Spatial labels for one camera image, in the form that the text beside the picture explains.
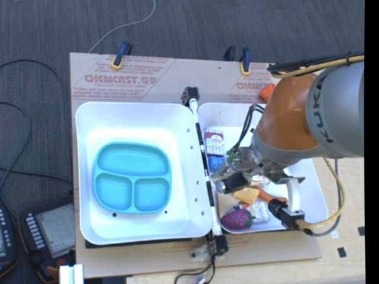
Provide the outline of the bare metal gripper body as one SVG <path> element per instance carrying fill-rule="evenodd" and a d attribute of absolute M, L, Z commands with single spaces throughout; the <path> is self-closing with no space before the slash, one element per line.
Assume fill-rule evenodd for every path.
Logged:
<path fill-rule="evenodd" d="M 256 148 L 232 147 L 227 151 L 227 162 L 235 172 L 251 175 L 264 175 L 274 183 L 284 183 L 285 166 L 274 162 L 261 155 Z"/>

